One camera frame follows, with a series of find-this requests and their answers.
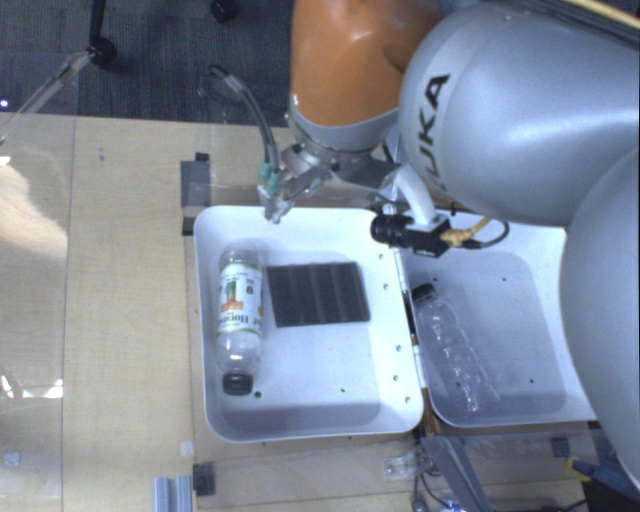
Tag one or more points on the white plastic tray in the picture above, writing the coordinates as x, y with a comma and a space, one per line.
515, 310
320, 365

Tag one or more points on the clear plastic bottle black cap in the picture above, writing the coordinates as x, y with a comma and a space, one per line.
452, 345

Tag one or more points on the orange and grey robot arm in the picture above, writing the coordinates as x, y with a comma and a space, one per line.
500, 125

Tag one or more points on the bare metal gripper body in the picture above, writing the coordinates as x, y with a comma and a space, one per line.
312, 165

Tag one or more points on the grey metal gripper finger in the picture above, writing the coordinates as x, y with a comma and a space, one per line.
266, 200
281, 210

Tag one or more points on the clear bottle with green label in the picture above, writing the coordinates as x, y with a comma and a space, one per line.
240, 300

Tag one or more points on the black ribbed rectangular pad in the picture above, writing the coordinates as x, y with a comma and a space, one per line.
317, 294

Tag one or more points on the black cylinder on white bracket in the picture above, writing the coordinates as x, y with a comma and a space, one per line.
400, 231

